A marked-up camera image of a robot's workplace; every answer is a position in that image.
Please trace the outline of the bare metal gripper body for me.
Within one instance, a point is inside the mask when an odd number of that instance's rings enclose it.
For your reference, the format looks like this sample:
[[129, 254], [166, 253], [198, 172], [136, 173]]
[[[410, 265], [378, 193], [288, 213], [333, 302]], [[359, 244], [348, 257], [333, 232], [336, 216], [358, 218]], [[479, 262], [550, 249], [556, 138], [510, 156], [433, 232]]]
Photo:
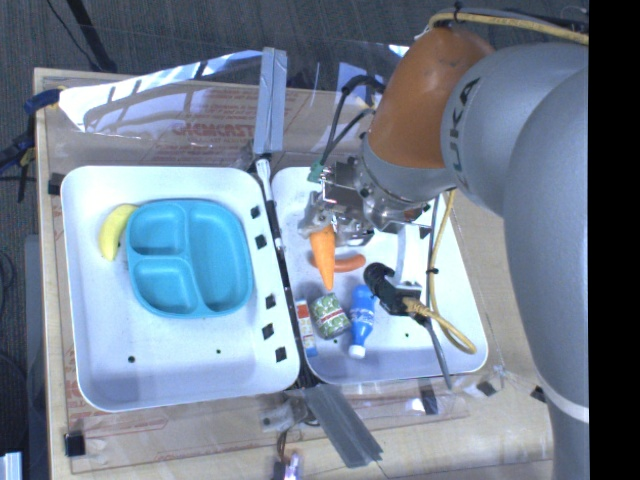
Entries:
[[363, 160], [337, 162], [325, 170], [321, 181], [321, 207], [340, 231], [398, 233], [431, 209], [427, 201], [410, 201], [383, 188]]

